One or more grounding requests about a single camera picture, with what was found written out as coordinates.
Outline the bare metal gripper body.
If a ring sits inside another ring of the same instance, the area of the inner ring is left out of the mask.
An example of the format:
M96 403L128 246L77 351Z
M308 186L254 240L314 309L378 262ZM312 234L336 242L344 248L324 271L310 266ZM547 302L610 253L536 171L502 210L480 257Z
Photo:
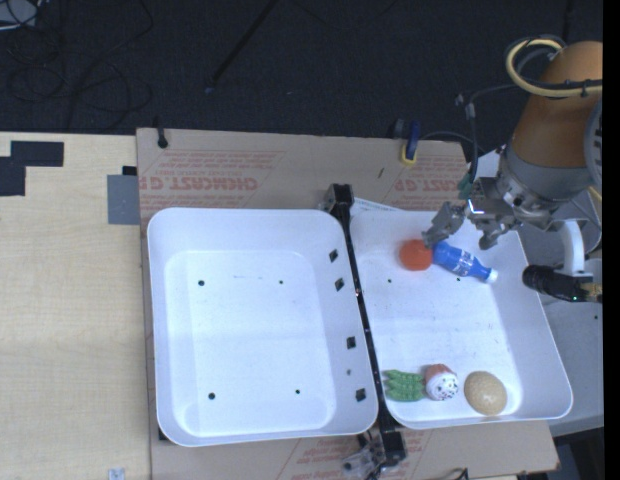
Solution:
M507 176L477 178L465 209L479 229L510 229L524 223L543 227L552 213L552 201Z

